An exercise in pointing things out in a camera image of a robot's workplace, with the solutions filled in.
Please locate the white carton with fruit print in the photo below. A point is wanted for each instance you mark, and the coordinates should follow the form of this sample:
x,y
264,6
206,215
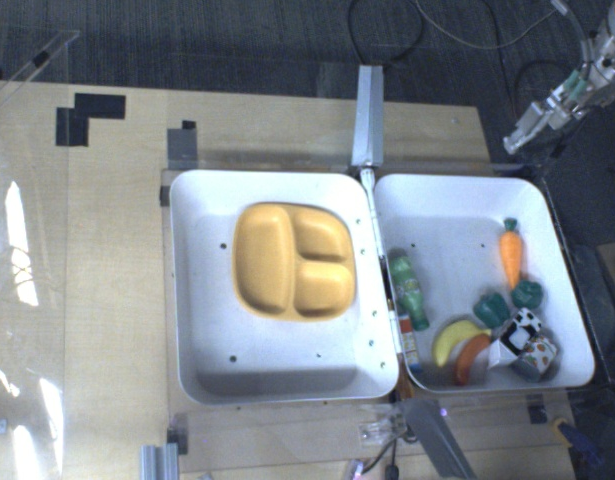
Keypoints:
x,y
537,358

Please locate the white plastic tray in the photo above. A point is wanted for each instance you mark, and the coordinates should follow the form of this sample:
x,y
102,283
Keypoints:
x,y
452,218
207,328

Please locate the yellow banana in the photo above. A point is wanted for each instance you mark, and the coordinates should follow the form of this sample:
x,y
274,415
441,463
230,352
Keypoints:
x,y
449,340

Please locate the green bell pepper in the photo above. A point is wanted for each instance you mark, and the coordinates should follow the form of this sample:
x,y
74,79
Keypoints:
x,y
527,295
492,310

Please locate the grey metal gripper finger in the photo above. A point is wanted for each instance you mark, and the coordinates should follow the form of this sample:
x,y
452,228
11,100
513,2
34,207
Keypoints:
x,y
519,141
528,114

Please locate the black and white carton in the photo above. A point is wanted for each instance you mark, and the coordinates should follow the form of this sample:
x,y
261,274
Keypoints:
x,y
519,333

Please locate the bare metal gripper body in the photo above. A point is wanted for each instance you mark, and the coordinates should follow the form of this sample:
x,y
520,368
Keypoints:
x,y
601,74

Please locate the orange carrot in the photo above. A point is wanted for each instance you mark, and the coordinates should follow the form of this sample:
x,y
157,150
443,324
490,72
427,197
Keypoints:
x,y
511,258

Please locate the yellow divided plate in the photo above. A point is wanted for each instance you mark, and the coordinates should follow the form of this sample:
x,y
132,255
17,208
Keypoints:
x,y
267,263

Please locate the red and white packet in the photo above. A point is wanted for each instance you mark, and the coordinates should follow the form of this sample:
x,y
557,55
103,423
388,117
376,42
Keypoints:
x,y
409,343

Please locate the orange sausage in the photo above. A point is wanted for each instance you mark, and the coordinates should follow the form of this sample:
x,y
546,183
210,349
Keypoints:
x,y
469,360

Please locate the pale wood board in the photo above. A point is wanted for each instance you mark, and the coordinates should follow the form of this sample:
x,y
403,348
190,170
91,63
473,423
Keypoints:
x,y
112,268

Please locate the green plastic bottle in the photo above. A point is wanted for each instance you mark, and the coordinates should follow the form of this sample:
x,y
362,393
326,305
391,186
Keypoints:
x,y
407,288

